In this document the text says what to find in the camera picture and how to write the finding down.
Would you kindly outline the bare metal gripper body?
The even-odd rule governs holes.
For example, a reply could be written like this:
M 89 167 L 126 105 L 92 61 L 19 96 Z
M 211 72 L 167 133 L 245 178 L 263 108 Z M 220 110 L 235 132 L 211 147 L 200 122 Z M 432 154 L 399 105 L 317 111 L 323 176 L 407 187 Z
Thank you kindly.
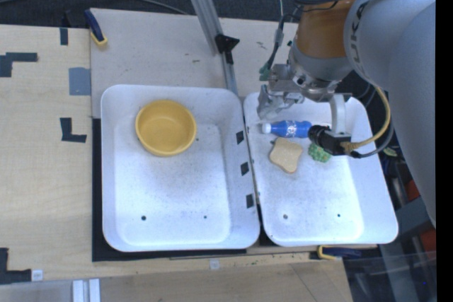
M 326 102 L 342 80 L 341 63 L 288 63 L 272 67 L 268 92 L 298 92 L 315 102 Z

